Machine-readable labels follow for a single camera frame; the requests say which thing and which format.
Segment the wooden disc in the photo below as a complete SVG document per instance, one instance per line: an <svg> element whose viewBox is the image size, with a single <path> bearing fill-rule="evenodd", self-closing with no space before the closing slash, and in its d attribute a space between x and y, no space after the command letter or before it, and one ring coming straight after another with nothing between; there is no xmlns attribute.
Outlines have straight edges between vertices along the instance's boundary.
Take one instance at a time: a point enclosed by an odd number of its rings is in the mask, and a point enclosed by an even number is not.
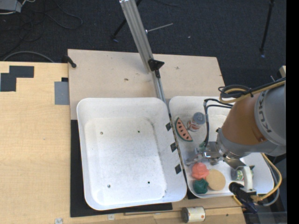
<svg viewBox="0 0 299 224"><path fill-rule="evenodd" d="M209 188L215 191L222 190L225 186L225 176L222 172L211 169L209 175L206 176L206 181L209 183Z"/></svg>

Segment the watermelon slice toy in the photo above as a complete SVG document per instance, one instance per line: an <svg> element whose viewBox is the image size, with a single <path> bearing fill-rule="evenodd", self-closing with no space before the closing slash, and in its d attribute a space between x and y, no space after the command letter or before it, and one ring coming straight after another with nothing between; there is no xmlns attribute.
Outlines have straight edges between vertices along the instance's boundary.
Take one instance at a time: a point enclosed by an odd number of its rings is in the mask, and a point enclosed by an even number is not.
<svg viewBox="0 0 299 224"><path fill-rule="evenodd" d="M188 133L188 130L186 129L185 125L183 124L180 118L177 118L175 128L180 138L188 142L193 141L191 135Z"/></svg>

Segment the gray tape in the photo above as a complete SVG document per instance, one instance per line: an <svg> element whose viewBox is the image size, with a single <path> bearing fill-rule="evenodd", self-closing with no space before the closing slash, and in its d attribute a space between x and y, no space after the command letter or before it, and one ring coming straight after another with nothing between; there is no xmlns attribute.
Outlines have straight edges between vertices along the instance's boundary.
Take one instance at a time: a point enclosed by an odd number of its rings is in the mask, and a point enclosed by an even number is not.
<svg viewBox="0 0 299 224"><path fill-rule="evenodd" d="M55 104L56 105L69 105L69 83L68 82L54 82L55 88Z"/></svg>

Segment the plastic tray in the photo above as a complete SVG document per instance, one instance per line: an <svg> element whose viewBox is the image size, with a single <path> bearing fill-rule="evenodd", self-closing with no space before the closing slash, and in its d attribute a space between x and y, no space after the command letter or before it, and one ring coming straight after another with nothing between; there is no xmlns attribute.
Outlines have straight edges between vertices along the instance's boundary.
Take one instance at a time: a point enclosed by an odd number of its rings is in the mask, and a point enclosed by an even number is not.
<svg viewBox="0 0 299 224"><path fill-rule="evenodd" d="M182 120L186 126L187 122L191 119L194 113L202 112L204 113L203 102L206 98L219 99L218 97L174 97L169 102L169 109L171 112L172 119L174 122L178 117ZM214 101L209 101L208 105L219 103ZM217 132L216 129L221 127L228 115L229 109L220 108L220 107L210 107L208 109L209 115L209 141L216 141ZM207 198L207 197L216 197L216 196L231 196L233 195L229 191L229 184L235 182L231 179L231 167L225 162L218 162L216 165L211 165L207 159L202 159L207 169L217 169L221 171L226 178L226 185L224 189L220 191L215 191L208 189L208 192L205 194L196 194L193 189L193 184L195 178L192 177L192 167L193 165L187 166L186 160L195 155L195 148L205 139L206 137L206 125L203 125L198 131L191 132L189 134L192 136L193 141L187 142L181 139L178 135L178 146L180 153L183 159L184 168L186 172L187 185L188 189L197 197ZM273 189L274 182L271 175L271 171L260 153L252 153L241 159L247 165L255 165L253 171L253 188L258 194L268 193ZM243 181L236 181L240 184L244 184Z"/></svg>
<svg viewBox="0 0 299 224"><path fill-rule="evenodd" d="M166 104L85 98L77 106L85 200L96 210L176 202L186 195Z"/></svg>

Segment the can lid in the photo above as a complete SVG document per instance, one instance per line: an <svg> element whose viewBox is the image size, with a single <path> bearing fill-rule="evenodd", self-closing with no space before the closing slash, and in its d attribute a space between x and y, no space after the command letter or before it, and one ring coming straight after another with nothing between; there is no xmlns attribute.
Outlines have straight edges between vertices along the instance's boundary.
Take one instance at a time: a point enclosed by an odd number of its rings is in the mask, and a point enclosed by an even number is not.
<svg viewBox="0 0 299 224"><path fill-rule="evenodd" d="M199 125L203 125L205 123L205 115L201 112L197 112L193 115L193 120Z"/></svg>

